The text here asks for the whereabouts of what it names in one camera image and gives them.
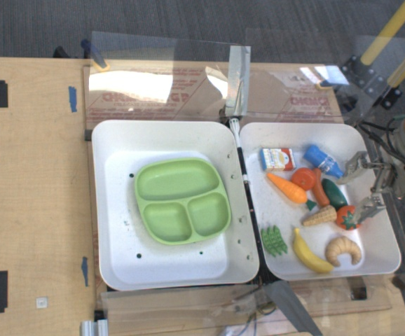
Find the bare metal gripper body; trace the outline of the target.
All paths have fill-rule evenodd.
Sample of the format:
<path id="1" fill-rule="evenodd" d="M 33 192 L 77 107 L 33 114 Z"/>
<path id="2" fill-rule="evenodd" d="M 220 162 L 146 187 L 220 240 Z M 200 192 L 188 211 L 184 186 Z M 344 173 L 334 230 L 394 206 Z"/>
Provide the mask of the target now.
<path id="1" fill-rule="evenodd" d="M 375 162 L 369 165 L 376 172 L 376 180 L 371 187 L 371 192 L 392 193 L 395 197 L 405 197 L 404 163 Z"/>

